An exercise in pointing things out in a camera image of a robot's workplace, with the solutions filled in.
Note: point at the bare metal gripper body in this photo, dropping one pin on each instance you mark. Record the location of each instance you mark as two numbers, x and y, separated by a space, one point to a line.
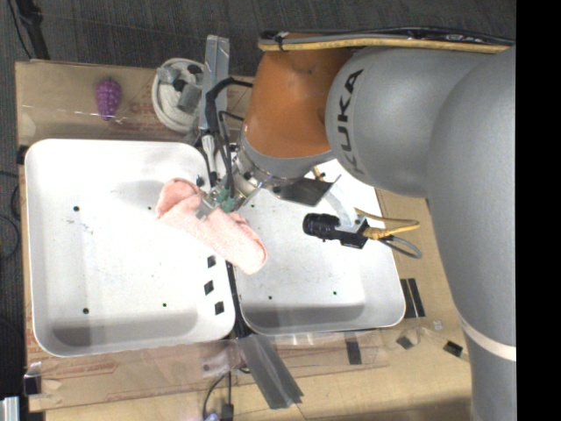
245 184

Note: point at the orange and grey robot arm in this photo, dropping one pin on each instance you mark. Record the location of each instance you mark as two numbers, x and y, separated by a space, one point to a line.
416 116

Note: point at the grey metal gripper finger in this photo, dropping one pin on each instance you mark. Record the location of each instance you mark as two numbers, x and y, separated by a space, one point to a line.
205 209

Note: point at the white bowl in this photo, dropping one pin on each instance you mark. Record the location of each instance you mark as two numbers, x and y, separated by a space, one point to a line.
164 108

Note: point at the brown cardboard board, red print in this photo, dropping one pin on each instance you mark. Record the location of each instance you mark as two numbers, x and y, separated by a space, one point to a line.
57 103

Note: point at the black cylinder on white bracket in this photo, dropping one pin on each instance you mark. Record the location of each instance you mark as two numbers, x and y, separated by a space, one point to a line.
322 225

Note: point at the pink cloth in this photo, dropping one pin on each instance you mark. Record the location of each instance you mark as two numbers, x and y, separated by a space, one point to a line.
228 237

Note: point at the white plastic tray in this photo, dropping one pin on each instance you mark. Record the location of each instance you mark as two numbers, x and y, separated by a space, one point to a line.
315 274
118 252

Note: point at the purple grapes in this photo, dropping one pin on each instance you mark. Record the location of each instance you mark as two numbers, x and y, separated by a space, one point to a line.
108 98

